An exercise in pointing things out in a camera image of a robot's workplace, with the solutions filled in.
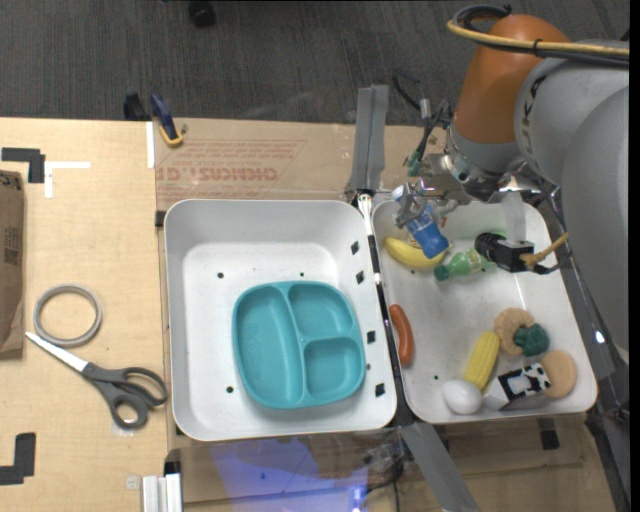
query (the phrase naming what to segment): black scissors handle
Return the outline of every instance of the black scissors handle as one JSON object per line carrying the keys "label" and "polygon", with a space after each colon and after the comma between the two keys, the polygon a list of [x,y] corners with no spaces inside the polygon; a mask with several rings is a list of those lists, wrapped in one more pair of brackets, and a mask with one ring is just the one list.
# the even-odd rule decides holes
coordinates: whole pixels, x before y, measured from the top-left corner
{"label": "black scissors handle", "polygon": [[[88,363],[82,370],[82,375],[102,393],[114,421],[125,429],[144,425],[147,422],[148,409],[163,404],[169,396],[167,386],[160,376],[146,368],[129,367],[106,370],[93,363]],[[154,382],[159,394],[154,395],[145,386],[131,382],[130,377],[139,376]],[[120,415],[118,408],[122,405],[128,405],[136,412],[135,420],[127,420]]]}

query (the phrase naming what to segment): plastic bottle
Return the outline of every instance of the plastic bottle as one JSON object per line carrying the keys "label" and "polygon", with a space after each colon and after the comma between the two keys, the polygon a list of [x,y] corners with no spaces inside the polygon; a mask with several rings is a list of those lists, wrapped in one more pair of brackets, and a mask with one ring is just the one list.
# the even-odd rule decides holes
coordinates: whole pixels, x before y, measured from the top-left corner
{"label": "plastic bottle", "polygon": [[446,281],[451,276],[469,276],[480,272],[486,264],[486,258],[471,247],[454,254],[449,263],[438,265],[433,273],[438,281]]}
{"label": "plastic bottle", "polygon": [[[403,187],[400,186],[391,193],[391,196],[399,203],[402,192]],[[449,248],[449,241],[440,233],[429,205],[425,206],[419,217],[408,221],[405,227],[422,247],[422,252],[427,258],[433,258]]]}

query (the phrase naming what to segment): white egg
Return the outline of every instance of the white egg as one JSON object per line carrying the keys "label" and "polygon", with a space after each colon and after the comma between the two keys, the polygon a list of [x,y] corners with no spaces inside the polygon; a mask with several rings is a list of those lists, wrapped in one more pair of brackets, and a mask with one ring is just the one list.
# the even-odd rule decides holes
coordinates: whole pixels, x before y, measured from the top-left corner
{"label": "white egg", "polygon": [[471,382],[452,379],[442,386],[442,396],[449,408],[458,414],[473,414],[482,406],[482,393]]}

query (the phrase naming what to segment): scissors blade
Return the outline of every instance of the scissors blade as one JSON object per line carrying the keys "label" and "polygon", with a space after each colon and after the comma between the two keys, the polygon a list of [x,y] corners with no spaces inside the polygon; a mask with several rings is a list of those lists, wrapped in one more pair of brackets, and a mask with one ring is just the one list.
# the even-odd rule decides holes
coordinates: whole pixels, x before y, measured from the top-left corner
{"label": "scissors blade", "polygon": [[39,345],[41,348],[49,352],[49,354],[56,356],[58,359],[60,359],[60,361],[68,364],[69,366],[71,366],[71,368],[73,368],[74,370],[77,370],[80,373],[82,373],[82,370],[84,370],[84,367],[89,364],[88,361],[85,361],[84,359],[80,359],[78,356],[73,355],[71,352],[67,352],[65,349],[60,348],[57,345],[54,345],[53,343],[49,343],[46,340],[43,340],[37,334],[33,334],[32,332],[27,332],[25,333],[25,335],[27,336],[27,338],[33,341],[36,345]]}

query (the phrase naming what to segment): gray carpet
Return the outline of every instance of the gray carpet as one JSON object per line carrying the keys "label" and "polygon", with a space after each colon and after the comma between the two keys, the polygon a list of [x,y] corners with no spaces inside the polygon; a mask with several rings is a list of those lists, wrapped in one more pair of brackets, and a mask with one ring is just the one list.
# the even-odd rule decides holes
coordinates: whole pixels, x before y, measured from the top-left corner
{"label": "gray carpet", "polygon": [[[196,28],[188,2],[3,0],[0,115],[123,119],[136,91],[176,117],[352,123],[357,89],[396,67],[455,104],[475,45],[445,25],[472,3],[213,1],[215,25]],[[630,3],[510,2],[573,40],[619,39]],[[387,121],[418,119],[392,93]]]}

